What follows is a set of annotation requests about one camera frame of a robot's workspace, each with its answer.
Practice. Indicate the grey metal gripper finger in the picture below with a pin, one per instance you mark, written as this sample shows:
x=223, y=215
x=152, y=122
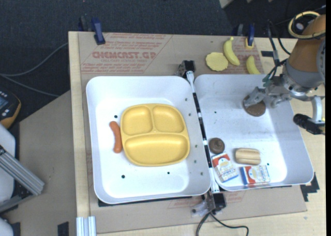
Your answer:
x=277, y=102
x=254, y=98

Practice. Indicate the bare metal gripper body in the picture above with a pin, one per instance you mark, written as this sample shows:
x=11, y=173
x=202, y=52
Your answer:
x=280, y=90

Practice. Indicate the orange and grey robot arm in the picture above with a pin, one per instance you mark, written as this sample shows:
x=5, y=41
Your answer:
x=303, y=51

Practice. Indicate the brown round biscuit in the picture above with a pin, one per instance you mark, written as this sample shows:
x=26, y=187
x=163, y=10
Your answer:
x=257, y=111

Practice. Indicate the yellow banana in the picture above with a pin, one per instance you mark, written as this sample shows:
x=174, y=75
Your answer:
x=230, y=53
x=252, y=65

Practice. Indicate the white plastic tray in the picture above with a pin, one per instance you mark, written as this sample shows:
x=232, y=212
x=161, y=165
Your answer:
x=150, y=180
x=245, y=131

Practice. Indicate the yellow round biscuit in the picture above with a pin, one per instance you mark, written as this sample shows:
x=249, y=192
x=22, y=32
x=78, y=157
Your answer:
x=216, y=61

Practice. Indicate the thin black and white rod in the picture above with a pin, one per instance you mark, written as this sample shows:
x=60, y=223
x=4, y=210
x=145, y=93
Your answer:
x=200, y=116

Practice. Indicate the tan bread bun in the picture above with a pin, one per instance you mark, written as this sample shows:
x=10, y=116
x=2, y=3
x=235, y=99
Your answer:
x=247, y=156

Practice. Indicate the brown chocolate doughnut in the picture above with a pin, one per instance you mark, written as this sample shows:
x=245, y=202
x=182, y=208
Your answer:
x=216, y=145

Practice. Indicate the yellow divided plate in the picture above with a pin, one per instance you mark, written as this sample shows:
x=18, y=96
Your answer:
x=155, y=144

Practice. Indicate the orange sausage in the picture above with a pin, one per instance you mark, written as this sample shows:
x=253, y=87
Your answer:
x=117, y=137

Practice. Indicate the brown cardboard board red print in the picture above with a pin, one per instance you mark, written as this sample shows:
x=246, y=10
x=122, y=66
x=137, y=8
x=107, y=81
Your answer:
x=155, y=219

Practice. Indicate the black cylinder on white bracket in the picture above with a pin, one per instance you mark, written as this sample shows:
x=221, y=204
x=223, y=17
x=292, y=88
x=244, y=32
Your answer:
x=307, y=122

